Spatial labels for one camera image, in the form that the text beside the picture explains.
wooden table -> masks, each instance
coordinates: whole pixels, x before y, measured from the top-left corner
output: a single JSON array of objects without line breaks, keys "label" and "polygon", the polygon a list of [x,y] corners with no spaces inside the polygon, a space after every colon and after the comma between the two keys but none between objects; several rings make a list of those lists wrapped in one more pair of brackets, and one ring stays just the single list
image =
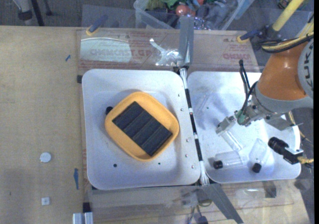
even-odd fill
[{"label": "wooden table", "polygon": [[[81,86],[76,80],[80,30],[0,26],[1,224],[68,224],[73,213],[82,212]],[[50,162],[40,162],[43,152],[51,154]],[[267,220],[264,223],[280,223],[280,216],[286,220],[281,223],[309,223],[300,192],[291,183],[280,184],[289,202],[239,209],[246,223],[260,224],[260,216]],[[235,188],[224,186],[230,198],[239,200],[234,197]],[[46,197],[50,204],[42,206],[41,198]],[[187,213],[171,220],[181,223]],[[207,218],[219,224],[235,223],[225,220],[217,209],[208,211]],[[148,223],[158,217],[122,219],[106,223]]]}]

white tray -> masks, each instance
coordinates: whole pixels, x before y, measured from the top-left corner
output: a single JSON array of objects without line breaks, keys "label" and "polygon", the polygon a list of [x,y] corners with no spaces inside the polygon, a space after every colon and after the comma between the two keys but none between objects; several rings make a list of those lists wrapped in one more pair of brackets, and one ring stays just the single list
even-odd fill
[{"label": "white tray", "polygon": [[[168,71],[93,69],[82,78],[87,172],[100,190],[190,185],[200,167],[181,78]],[[155,160],[141,162],[127,155],[104,129],[106,107],[129,94],[143,91],[161,102],[177,118],[180,132]]]},{"label": "white tray", "polygon": [[[248,73],[252,85],[260,78],[260,73]],[[251,171],[249,163],[241,168],[214,169],[211,166],[217,153],[232,151],[225,140],[215,132],[216,126],[226,116],[234,115],[241,109],[244,100],[243,82],[238,73],[193,72],[189,75],[188,87],[194,111],[194,119],[199,136],[207,175],[218,183],[253,182],[266,180],[294,179],[299,176],[301,165],[291,165],[273,151],[260,173]],[[249,127],[234,125],[232,131],[245,145],[243,154],[248,155],[256,138],[264,142],[275,136],[284,140],[290,148],[299,148],[300,134],[297,126],[279,131],[264,120],[253,122]]]}]

gray carpet floor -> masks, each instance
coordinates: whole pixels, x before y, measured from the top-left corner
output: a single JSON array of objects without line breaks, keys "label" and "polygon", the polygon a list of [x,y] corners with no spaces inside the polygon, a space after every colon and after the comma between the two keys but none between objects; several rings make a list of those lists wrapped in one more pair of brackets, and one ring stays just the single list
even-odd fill
[{"label": "gray carpet floor", "polygon": [[[48,0],[49,6],[53,11],[53,16],[46,16],[44,4],[42,0],[38,0],[45,26],[75,26],[89,24],[90,7],[112,7],[122,9],[126,17],[134,14],[133,3],[135,0]],[[311,13],[314,11],[314,0],[304,7],[303,10],[294,14],[282,34],[285,38],[290,38],[299,31],[303,24],[308,20]],[[265,24],[273,23],[280,15],[282,10],[277,8],[276,0],[255,0],[246,13],[239,19],[234,20],[229,29],[247,30],[261,28]],[[12,0],[0,0],[0,25],[21,25],[23,21],[17,17],[18,9]],[[37,26],[37,20],[33,16],[32,25]],[[265,65],[268,57],[264,54],[256,53],[257,60],[260,65]],[[294,111],[297,123],[302,123],[300,126],[302,132],[307,136],[309,141],[304,141],[304,150],[308,157],[313,157],[314,148],[314,113],[310,109],[302,109]],[[296,184],[302,192],[305,205],[309,212],[312,223],[315,223],[314,218],[314,170],[303,168],[299,177],[300,182]]]}]

yellow pole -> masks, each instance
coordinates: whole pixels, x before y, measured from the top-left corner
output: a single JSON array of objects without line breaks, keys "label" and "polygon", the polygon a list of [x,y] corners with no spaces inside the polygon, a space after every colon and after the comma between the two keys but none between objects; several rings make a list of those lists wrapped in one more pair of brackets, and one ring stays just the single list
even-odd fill
[{"label": "yellow pole", "polygon": [[288,21],[288,19],[294,14],[294,12],[298,9],[298,7],[302,4],[304,0],[291,0],[289,5],[285,8],[276,22],[272,25],[272,28],[275,31],[279,31]]}]

blue mark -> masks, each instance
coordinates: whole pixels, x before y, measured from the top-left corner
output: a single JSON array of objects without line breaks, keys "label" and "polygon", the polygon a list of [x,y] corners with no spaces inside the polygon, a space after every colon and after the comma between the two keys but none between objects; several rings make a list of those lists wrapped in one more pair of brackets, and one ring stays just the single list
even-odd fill
[{"label": "blue mark", "polygon": [[74,177],[74,181],[75,181],[76,189],[78,190],[78,189],[79,189],[79,169],[74,168],[74,174],[73,174],[73,177]]}]

